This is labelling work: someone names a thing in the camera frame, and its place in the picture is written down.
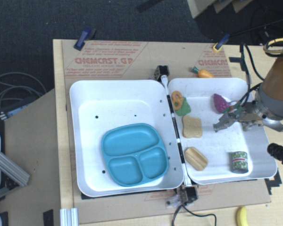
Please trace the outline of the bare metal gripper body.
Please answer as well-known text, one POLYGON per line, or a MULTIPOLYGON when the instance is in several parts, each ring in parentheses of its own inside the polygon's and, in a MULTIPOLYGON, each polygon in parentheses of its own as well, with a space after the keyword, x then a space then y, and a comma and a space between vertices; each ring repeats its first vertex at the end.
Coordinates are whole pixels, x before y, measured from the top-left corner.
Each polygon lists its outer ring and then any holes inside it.
POLYGON ((277 132, 283 132, 283 103, 264 104, 263 102, 247 102, 237 118, 238 122, 262 121, 266 126, 277 132))

